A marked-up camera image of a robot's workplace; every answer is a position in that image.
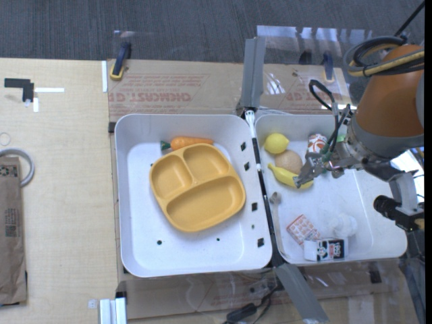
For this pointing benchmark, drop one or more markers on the orange and white packet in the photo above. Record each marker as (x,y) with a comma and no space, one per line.
(301,229)

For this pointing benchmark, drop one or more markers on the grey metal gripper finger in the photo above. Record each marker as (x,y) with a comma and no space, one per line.
(308,180)
(300,177)

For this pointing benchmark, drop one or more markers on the orange and white can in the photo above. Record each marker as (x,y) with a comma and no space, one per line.
(316,143)

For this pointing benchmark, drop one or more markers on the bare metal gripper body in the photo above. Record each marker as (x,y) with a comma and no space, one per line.
(349,157)

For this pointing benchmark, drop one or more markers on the brown paper bag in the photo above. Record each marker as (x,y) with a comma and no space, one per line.
(11,231)

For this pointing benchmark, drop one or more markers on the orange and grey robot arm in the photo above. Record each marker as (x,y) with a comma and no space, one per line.
(388,106)

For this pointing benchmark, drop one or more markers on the tan round bread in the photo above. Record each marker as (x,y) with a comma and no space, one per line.
(288,161)

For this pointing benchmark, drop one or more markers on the yellow divided plate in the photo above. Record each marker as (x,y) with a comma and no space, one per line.
(197,187)

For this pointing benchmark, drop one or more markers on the yellow lemon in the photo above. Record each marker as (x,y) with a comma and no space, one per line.
(276,143)

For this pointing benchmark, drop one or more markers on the white plastic tray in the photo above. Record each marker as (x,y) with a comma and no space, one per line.
(141,248)
(337,201)

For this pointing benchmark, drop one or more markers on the yellow banana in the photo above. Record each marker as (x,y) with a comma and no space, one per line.
(283,177)

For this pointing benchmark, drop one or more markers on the black cylinder on white bracket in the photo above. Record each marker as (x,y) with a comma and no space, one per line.
(403,214)

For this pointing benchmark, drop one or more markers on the orange carrot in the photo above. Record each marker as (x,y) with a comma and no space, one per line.
(189,142)

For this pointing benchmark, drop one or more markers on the brown cardboard board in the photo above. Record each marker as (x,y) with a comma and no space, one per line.
(175,89)

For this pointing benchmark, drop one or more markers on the white carton with black print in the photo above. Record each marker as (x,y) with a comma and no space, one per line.
(325,250)

